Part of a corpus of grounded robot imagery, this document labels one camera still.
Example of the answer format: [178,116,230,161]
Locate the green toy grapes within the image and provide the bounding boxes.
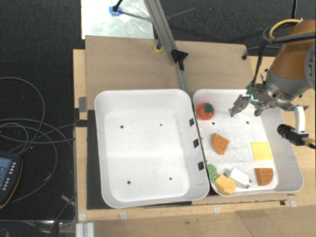
[206,163,219,183]

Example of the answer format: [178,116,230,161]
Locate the yellow cheese slice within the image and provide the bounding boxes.
[250,141,274,161]

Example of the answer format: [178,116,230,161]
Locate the orange waffle wedge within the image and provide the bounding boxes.
[254,167,274,187]
[211,132,230,156]

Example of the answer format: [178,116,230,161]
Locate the brown cardboard board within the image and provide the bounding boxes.
[85,35,288,207]

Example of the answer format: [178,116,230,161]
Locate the yellow toy corn piece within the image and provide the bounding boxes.
[213,174,237,195]

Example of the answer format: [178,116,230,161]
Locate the black cylinder on white bracket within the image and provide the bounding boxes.
[276,105,311,147]

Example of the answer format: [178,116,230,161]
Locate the white plastic tray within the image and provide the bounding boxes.
[192,88,304,198]
[94,89,211,209]

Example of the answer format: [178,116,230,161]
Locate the red toy tomato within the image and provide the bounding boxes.
[197,102,215,120]

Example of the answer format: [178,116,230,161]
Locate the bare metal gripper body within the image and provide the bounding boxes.
[249,83,297,111]

